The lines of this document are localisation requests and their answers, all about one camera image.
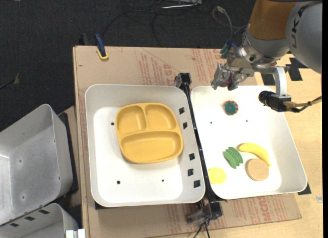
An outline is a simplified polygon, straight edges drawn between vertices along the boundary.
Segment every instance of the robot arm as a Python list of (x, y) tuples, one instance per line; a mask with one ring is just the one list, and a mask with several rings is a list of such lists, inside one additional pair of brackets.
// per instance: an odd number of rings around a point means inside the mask
[(276, 61), (291, 51), (301, 63), (321, 73), (322, 0), (256, 0), (241, 46), (228, 49), (227, 63), (218, 65), (212, 87), (234, 90), (255, 71), (273, 74), (276, 93), (262, 92), (259, 100), (276, 111), (290, 111), (288, 67), (277, 67)]

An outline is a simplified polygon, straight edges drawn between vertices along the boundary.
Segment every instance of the yellow divided plate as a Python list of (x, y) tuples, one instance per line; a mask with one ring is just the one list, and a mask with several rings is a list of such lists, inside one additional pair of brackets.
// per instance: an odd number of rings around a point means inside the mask
[(116, 114), (115, 126), (121, 152), (130, 162), (162, 162), (182, 152), (179, 124), (172, 110), (164, 104), (124, 106)]

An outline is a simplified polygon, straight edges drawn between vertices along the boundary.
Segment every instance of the white tray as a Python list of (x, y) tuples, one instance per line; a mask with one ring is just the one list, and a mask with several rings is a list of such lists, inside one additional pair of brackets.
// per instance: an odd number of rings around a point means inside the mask
[[(119, 207), (195, 203), (202, 199), (205, 186), (201, 162), (183, 91), (173, 86), (96, 84), (88, 88), (85, 100), (91, 192), (98, 204)], [(183, 137), (183, 151), (177, 158), (133, 164), (122, 156), (111, 123), (121, 107), (143, 102), (165, 104), (175, 114)]]
[(49, 105), (0, 133), (0, 225), (65, 195), (72, 182), (66, 127)]
[[(299, 192), (306, 188), (307, 178), (285, 115), (259, 102), (262, 91), (272, 90), (266, 86), (239, 86), (233, 91), (200, 86), (191, 92), (207, 169), (221, 167), (227, 174), (225, 182), (211, 184), (223, 199)], [(236, 101), (239, 106), (233, 116), (223, 109), (228, 100)], [(223, 157), (226, 148), (245, 142), (257, 143), (268, 151), (272, 166), (266, 180), (253, 181), (245, 171), (245, 162), (256, 158), (254, 154), (241, 153), (244, 163), (237, 169), (230, 167)]]
[(77, 230), (76, 220), (52, 203), (0, 227), (0, 238), (63, 238), (66, 230)]

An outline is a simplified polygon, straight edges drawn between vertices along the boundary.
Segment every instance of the black metal bracket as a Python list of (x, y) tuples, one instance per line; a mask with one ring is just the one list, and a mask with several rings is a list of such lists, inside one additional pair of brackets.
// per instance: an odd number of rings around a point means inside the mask
[[(193, 111), (193, 107), (191, 104), (190, 87), (189, 87), (190, 84), (191, 84), (191, 77), (190, 77), (189, 73), (179, 73), (175, 77), (174, 86), (180, 88), (185, 93), (187, 100), (188, 100), (188, 106), (189, 106), (189, 110), (190, 110), (191, 120), (193, 123), (193, 129), (194, 129), (194, 133), (195, 133), (195, 137), (196, 137), (196, 142), (197, 142), (197, 146), (198, 146), (201, 167), (202, 167), (203, 175), (204, 175), (204, 182), (205, 182), (205, 187), (206, 187), (205, 196), (208, 199), (209, 208), (210, 208), (210, 212), (208, 212), (208, 209), (207, 209), (207, 212), (206, 213), (203, 212), (203, 214), (202, 214), (203, 216), (206, 215), (205, 218), (207, 218), (207, 219), (204, 219), (204, 221), (207, 221), (209, 219), (216, 219), (223, 215), (220, 202), (225, 201), (225, 200), (218, 197), (211, 188), (210, 178), (209, 178), (209, 174), (208, 174), (208, 171), (206, 168), (205, 158), (204, 158), (204, 154), (203, 154), (203, 150), (201, 147), (200, 138), (199, 138), (199, 134), (198, 134), (197, 126), (196, 126), (194, 111)], [(205, 209), (203, 201), (199, 202), (197, 205), (198, 205), (198, 208), (200, 211)]]

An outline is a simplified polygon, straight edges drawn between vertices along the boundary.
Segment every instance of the black floor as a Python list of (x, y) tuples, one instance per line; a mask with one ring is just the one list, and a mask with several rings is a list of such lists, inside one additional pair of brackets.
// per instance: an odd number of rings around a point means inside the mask
[[(0, 131), (47, 103), (60, 113), (74, 104), (72, 48), (87, 33), (107, 46), (222, 48), (226, 9), (236, 27), (248, 23), (255, 0), (203, 0), (200, 7), (164, 10), (157, 0), (0, 0)], [(15, 79), (19, 83), (3, 84)]]

